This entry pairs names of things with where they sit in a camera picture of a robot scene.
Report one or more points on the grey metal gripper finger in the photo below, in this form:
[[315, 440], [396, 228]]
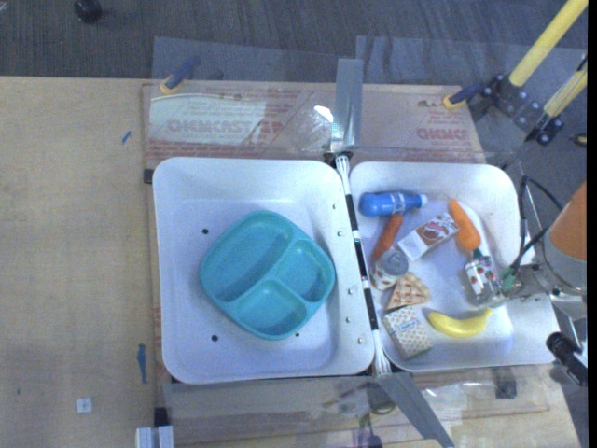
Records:
[[494, 299]]

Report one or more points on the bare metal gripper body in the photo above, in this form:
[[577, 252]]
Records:
[[527, 283]]

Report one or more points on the white carton with strawberry print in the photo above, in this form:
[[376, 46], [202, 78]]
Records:
[[478, 275]]

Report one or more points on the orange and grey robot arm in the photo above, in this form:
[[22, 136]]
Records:
[[571, 231]]

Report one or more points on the yellow banana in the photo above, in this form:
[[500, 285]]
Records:
[[459, 326]]

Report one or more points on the white plastic tray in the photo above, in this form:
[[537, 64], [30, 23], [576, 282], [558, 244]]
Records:
[[186, 250], [466, 348]]

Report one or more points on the orange carrot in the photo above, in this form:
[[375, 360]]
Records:
[[466, 229]]

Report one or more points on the orange pizza slice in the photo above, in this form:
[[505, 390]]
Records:
[[406, 293]]

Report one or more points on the brown and white carton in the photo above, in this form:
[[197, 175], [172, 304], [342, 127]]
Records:
[[426, 238]]

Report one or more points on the orange patterned white box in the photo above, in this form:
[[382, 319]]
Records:
[[408, 333]]

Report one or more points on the grey can with strawberry print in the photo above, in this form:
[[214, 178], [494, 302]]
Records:
[[391, 269]]

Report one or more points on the orange sausage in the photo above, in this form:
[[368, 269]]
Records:
[[388, 237]]

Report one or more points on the blue bottle with white cap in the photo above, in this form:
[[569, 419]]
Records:
[[384, 204]]

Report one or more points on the blue-green divided plate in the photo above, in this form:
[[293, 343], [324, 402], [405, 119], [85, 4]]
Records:
[[261, 269]]

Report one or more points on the brown cardboard board red print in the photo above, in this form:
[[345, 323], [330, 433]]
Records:
[[289, 119]]

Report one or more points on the black cylinder on white bracket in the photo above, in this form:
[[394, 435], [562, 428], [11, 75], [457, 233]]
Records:
[[566, 353]]

